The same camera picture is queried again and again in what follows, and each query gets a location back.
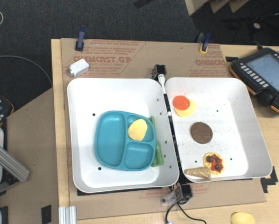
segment blue divided plate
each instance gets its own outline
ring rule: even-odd
[[[144,119],[148,125],[142,141],[128,136],[128,127],[137,119]],[[147,169],[155,157],[155,127],[149,119],[138,114],[105,112],[97,124],[94,150],[99,162],[109,168],[127,171]]]

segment black floor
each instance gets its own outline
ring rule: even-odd
[[[210,32],[211,43],[279,46],[279,0],[251,0],[233,13],[227,4],[217,13],[205,4],[189,16],[184,0],[0,0],[0,94],[19,109],[51,87],[52,38],[194,42]],[[252,18],[222,22],[225,19]],[[258,18],[261,30],[251,24]]]

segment white eraser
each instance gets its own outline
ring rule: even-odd
[[[85,59],[80,59],[79,61],[70,65],[67,73],[70,77],[78,77],[88,71],[89,64]]]

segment toy pizza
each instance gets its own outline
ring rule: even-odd
[[[222,174],[224,171],[224,161],[219,154],[207,153],[204,156],[203,164],[208,167],[213,175]]]

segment brown disc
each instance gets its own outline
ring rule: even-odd
[[[190,128],[192,138],[200,144],[209,143],[213,137],[212,129],[203,122],[196,122]]]

